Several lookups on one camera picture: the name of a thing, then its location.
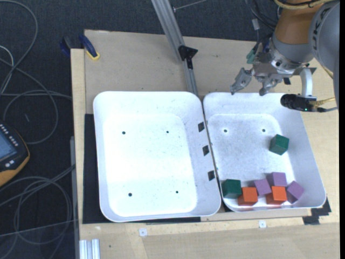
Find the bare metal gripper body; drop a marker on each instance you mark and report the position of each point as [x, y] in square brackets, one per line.
[266, 67]

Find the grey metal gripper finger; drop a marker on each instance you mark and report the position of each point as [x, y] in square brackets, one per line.
[242, 80]
[269, 85]

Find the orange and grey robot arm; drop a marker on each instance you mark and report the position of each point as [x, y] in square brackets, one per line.
[295, 23]

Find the green cube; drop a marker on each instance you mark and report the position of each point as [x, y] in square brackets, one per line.
[231, 188]
[279, 144]

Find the white plastic tray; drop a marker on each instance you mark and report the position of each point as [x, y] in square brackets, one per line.
[148, 158]
[242, 150]

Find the purple cube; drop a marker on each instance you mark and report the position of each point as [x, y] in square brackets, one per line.
[295, 191]
[262, 187]
[277, 178]

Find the brown cardboard board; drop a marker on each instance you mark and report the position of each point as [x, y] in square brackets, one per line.
[134, 69]

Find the orange cube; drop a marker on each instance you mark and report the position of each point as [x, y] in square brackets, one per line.
[277, 195]
[248, 196]

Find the black cylinder on white bracket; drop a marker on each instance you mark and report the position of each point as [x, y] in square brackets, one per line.
[292, 101]

